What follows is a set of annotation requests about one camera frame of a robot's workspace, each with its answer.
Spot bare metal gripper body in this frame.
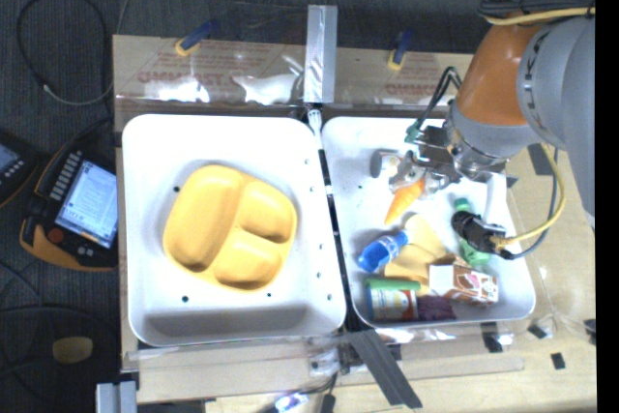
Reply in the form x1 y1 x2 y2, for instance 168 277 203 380
413 124 505 189

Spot blue plastic bottle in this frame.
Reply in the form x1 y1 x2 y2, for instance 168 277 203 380
357 229 410 273

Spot orange carrot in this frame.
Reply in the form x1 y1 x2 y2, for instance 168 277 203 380
383 177 427 226

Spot black cylinder on white bracket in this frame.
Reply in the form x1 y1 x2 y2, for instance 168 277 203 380
451 170 510 258

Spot small can with grey lid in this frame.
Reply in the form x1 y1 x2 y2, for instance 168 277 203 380
368 149 402 180

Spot purple grapes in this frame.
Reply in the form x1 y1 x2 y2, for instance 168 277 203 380
416 294 458 323

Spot orange and white carton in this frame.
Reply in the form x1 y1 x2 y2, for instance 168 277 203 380
427 262 500 306

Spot can with green lid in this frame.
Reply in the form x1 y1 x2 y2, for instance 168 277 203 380
364 276 423 323

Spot white plastic tray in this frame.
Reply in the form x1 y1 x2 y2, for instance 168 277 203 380
320 115 538 331
120 112 348 348

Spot brown cardboard board, red print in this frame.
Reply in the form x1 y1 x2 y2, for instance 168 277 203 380
111 33 533 404

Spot yellow divided plate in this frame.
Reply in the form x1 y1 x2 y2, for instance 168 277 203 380
162 163 299 291

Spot green bottle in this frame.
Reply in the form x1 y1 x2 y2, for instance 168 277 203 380
453 196 491 268

